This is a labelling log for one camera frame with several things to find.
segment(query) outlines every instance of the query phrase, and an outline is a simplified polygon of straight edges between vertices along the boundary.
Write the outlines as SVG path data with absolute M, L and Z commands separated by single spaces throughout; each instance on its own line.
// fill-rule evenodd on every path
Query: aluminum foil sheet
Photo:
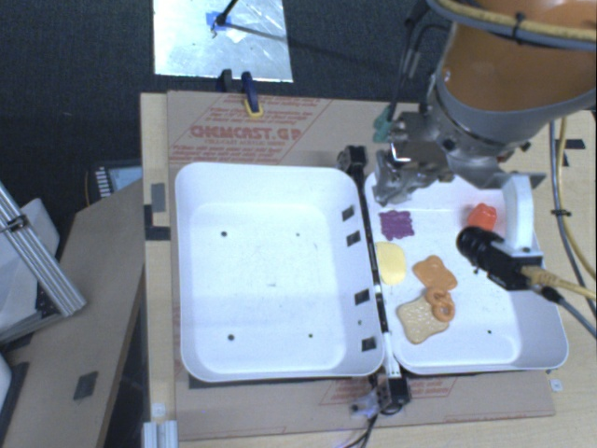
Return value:
M 282 0 L 239 0 L 227 24 L 212 32 L 230 0 L 153 0 L 157 75 L 292 82 Z

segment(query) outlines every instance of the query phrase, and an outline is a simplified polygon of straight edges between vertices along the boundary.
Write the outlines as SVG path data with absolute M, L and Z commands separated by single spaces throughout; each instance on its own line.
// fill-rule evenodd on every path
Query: orange toy food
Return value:
M 430 301 L 427 298 L 427 295 L 430 293 L 433 294 Z M 456 307 L 454 306 L 454 302 L 451 300 L 450 292 L 447 290 L 436 290 L 436 289 L 427 289 L 425 292 L 425 300 L 431 304 L 431 313 L 433 317 L 435 317 L 440 322 L 450 322 L 454 315 L 456 314 Z
M 496 220 L 497 212 L 495 211 L 495 207 L 479 203 L 468 215 L 466 223 L 469 226 L 477 226 L 485 231 L 493 231 Z
M 446 269 L 438 256 L 429 256 L 427 259 L 417 262 L 412 267 L 412 271 L 427 288 L 452 290 L 458 285 L 454 274 Z

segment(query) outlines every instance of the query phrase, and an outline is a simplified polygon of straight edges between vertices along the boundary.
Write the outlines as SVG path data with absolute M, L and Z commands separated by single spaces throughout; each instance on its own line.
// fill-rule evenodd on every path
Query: green connector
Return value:
M 388 139 L 388 133 L 392 128 L 392 121 L 388 121 L 388 114 L 390 113 L 390 106 L 387 106 L 382 113 L 375 118 L 373 122 L 373 128 L 375 133 L 373 134 L 373 141 L 375 143 L 384 143 Z

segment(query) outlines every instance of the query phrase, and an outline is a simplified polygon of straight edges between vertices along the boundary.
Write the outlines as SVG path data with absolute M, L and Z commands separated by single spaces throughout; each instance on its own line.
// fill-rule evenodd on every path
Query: toy bread slice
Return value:
M 424 296 L 412 302 L 404 303 L 396 309 L 404 332 L 412 343 L 421 343 L 436 333 L 447 329 L 450 324 L 440 322 L 432 313 L 431 304 Z

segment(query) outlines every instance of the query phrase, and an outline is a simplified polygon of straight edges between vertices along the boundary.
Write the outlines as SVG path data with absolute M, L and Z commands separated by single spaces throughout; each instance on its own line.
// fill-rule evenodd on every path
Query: yellow cable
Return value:
M 498 23 L 514 28 L 519 25 L 519 28 L 528 32 L 557 36 L 560 38 L 568 38 L 582 41 L 597 41 L 597 32 L 594 30 L 587 30 L 581 28 L 571 28 L 560 25 L 550 25 L 548 23 L 541 23 L 539 21 L 523 20 L 520 23 L 514 18 L 502 13 L 495 13 L 481 8 L 470 7 L 463 5 L 453 0 L 437 0 L 440 5 L 447 8 L 453 13 L 469 17 L 478 21 L 486 21 L 489 23 Z
M 587 297 L 588 299 L 593 299 L 594 301 L 597 300 L 595 292 L 582 286 L 578 286 L 577 284 L 573 284 L 572 282 L 568 282 L 567 280 L 563 280 L 555 273 L 546 271 L 537 265 L 525 265 L 521 268 L 521 274 L 529 278 L 532 286 L 539 285 L 565 288 L 576 294 L 580 294 L 583 297 Z
M 563 167 L 563 151 L 566 141 L 566 118 L 562 119 L 562 124 L 560 127 L 560 145 L 558 146 L 558 153 L 556 156 L 556 186 L 558 187 L 558 200 L 560 203 L 561 208 L 565 208 L 563 204 L 563 195 L 562 195 L 562 167 Z M 593 269 L 587 260 L 585 254 L 583 253 L 582 249 L 578 245 L 574 235 L 572 234 L 572 228 L 570 227 L 570 223 L 568 222 L 567 217 L 562 217 L 562 223 L 564 227 L 564 231 L 566 232 L 566 236 L 568 237 L 568 241 L 570 242 L 570 246 L 572 250 L 574 250 L 576 256 L 578 257 L 578 261 L 582 264 L 585 270 L 589 273 L 593 280 L 595 280 L 595 269 Z

